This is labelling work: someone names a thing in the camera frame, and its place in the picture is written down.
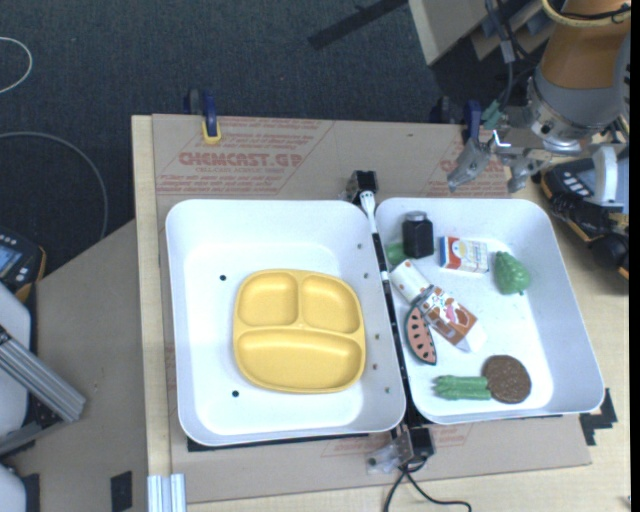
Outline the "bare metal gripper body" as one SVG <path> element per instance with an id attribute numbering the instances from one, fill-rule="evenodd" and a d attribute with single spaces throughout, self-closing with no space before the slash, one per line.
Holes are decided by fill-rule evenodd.
<path id="1" fill-rule="evenodd" d="M 506 112 L 492 129 L 494 151 L 509 166 L 545 166 L 554 157 L 579 156 L 588 127 L 549 113 Z"/>

